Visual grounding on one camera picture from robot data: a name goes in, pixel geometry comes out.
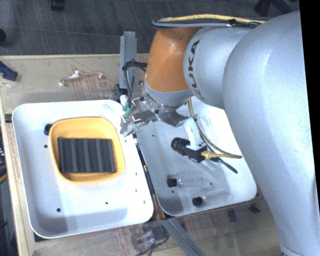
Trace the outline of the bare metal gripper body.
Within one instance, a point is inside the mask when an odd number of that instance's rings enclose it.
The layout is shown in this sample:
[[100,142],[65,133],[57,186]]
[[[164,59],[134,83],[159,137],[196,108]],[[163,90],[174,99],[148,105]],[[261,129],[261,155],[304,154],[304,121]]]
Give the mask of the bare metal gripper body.
[[131,106],[130,124],[137,128],[155,121],[162,121],[170,126],[179,127],[189,118],[177,112],[178,106],[164,106],[156,103],[149,96],[134,99]]

